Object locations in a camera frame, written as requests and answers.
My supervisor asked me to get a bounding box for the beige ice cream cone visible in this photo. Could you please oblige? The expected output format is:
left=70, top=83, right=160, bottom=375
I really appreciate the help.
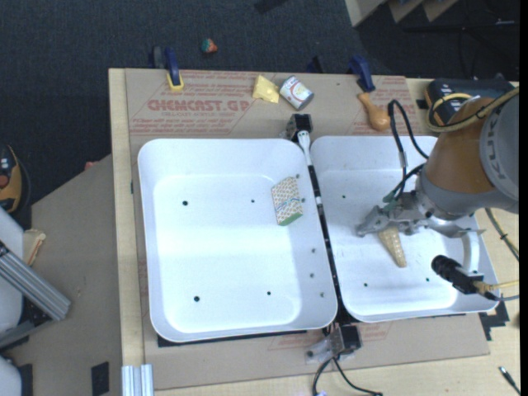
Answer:
left=377, top=225, right=408, bottom=269

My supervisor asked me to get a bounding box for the brown cardboard board red print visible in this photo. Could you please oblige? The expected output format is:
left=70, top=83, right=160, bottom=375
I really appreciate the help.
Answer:
left=124, top=68, right=492, bottom=392

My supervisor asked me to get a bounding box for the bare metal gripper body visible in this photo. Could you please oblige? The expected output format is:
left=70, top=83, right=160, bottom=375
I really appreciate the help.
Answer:
left=382, top=191, right=453, bottom=229

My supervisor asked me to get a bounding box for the white plastic tray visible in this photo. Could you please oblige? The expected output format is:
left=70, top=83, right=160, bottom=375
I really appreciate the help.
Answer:
left=136, top=137, right=339, bottom=343
left=309, top=134, right=502, bottom=324

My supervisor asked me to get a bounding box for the black cylinder on white bracket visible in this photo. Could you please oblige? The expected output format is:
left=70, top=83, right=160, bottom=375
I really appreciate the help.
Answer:
left=430, top=217, right=493, bottom=297

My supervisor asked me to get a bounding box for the patterned white and green carton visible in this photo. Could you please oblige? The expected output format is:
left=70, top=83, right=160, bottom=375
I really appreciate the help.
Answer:
left=270, top=175, right=306, bottom=227

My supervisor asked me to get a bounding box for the white can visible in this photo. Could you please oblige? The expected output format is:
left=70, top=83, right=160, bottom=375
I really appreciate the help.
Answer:
left=279, top=75, right=315, bottom=112

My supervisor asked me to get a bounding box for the thin black and white rod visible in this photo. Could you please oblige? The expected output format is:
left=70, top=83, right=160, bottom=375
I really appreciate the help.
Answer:
left=297, top=131, right=345, bottom=330

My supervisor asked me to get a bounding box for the yellow cheese wedge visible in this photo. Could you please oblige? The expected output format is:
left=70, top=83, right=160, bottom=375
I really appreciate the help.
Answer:
left=252, top=74, right=281, bottom=106

